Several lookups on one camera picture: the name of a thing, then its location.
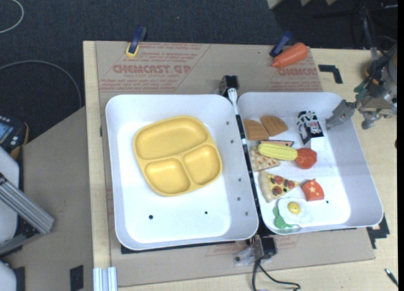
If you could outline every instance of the toy kitchen sink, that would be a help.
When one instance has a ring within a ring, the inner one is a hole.
[[[298,149],[305,146],[296,121],[299,112],[315,111],[325,129],[325,119],[340,100],[325,92],[248,92],[237,105],[243,121],[259,122],[266,115],[281,119],[287,130],[269,138],[293,141]],[[105,116],[115,230],[128,249],[246,240],[260,224],[274,234],[299,234],[372,226],[383,217],[351,121],[324,130],[324,146],[310,169],[281,160],[265,170],[298,183],[315,179],[324,199],[307,202],[297,187],[267,202],[259,172],[247,166],[249,152],[259,142],[241,140],[227,98],[116,95],[108,101]],[[286,198],[302,211],[297,222],[280,228],[276,214],[287,207]]]

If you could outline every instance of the fried egg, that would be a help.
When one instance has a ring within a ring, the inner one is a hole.
[[[304,198],[279,198],[279,215],[289,225],[302,225],[312,221],[310,206]]]

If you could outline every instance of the yellow plate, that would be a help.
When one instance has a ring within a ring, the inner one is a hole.
[[[133,150],[150,187],[163,196],[178,196],[205,187],[222,173],[222,159],[205,125],[178,116],[140,129]]]

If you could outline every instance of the toy tomato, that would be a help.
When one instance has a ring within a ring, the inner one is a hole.
[[[299,148],[295,161],[300,168],[310,169],[317,162],[317,153],[311,148]]]

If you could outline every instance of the wooden table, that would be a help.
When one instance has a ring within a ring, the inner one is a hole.
[[[331,73],[319,72],[325,92],[333,92],[353,102],[353,92],[362,81],[363,69],[371,58],[366,50],[311,49],[315,63],[335,65],[343,84],[336,84]],[[100,112],[95,42],[83,43],[85,63],[86,117],[92,209],[93,261],[96,268],[111,266],[109,230],[104,186],[104,161],[100,137]],[[389,268],[398,279],[398,214],[397,214],[397,139],[396,117],[382,119],[372,129],[363,130],[362,115],[352,117],[364,155],[376,184],[390,234],[376,241],[376,258],[371,261],[332,264],[310,268],[271,271],[281,281],[297,282],[302,290],[395,290],[387,277]],[[198,280],[159,283],[120,288],[119,290],[252,290],[251,274],[221,276]],[[283,290],[262,273],[256,280],[258,288]]]

